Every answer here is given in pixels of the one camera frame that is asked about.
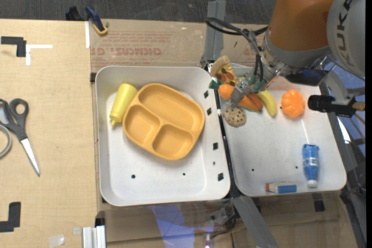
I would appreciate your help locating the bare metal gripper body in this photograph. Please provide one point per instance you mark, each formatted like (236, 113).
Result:
(268, 71)

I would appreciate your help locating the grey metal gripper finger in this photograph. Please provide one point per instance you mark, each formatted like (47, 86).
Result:
(236, 98)
(244, 86)

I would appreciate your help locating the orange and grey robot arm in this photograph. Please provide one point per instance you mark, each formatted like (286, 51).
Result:
(302, 17)

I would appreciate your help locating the orange carrot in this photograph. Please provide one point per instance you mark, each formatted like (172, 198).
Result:
(225, 91)

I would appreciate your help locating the brown chocolate chip biscuit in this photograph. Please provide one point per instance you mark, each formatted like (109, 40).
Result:
(234, 117)

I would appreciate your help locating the toy pizza slice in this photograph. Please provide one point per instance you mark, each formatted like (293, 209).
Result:
(225, 69)

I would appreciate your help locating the yellow banana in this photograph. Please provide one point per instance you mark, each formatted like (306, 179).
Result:
(271, 101)

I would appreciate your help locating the orange pumpkin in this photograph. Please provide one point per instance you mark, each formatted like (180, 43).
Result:
(293, 103)

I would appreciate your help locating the white plastic tray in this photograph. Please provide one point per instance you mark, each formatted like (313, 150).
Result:
(270, 154)
(162, 183)

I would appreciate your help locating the orange divided plate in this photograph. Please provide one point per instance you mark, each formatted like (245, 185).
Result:
(162, 119)

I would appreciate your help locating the blue plastic bottle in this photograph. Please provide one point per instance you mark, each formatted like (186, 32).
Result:
(310, 162)

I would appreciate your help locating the brown cardboard board red print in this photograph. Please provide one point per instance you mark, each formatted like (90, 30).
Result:
(151, 46)

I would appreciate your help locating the yellow squeeze bottle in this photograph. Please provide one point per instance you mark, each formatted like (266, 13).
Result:
(123, 100)

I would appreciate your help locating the black cylinder on white bracket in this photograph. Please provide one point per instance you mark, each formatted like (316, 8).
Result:
(321, 103)

